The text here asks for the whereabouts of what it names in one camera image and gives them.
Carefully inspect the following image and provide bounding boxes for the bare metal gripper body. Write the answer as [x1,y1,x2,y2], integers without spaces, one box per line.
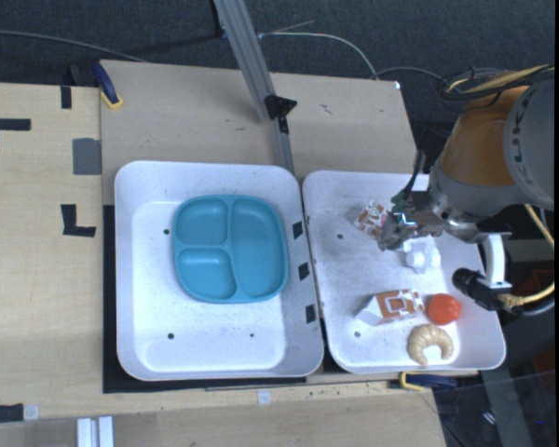
[408,191,485,243]

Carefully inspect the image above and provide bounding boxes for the small white and orange carton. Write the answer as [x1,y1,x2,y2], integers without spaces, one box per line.
[352,198,389,240]

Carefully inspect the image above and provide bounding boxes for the white lumpy toy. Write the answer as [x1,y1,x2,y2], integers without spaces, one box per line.
[402,236,443,275]

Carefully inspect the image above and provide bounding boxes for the white plastic tray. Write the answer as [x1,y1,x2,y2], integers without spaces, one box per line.
[113,159,326,383]
[301,169,508,376]

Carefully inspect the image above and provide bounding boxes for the large white and orange carton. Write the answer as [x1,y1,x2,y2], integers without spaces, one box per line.
[354,288,426,327]

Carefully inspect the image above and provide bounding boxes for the orange toy tomato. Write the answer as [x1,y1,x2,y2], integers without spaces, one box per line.
[427,292,463,327]

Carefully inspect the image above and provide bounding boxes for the beige toy croissant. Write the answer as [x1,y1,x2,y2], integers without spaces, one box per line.
[405,323,456,367]

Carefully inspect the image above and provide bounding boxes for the blue divided plate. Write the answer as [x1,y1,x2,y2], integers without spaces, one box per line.
[170,194,291,305]

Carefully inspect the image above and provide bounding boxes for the pale wood board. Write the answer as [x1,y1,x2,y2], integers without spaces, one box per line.
[99,59,479,393]

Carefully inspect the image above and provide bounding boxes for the black cylinder on white bracket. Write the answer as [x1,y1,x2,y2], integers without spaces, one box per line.
[451,232,514,312]

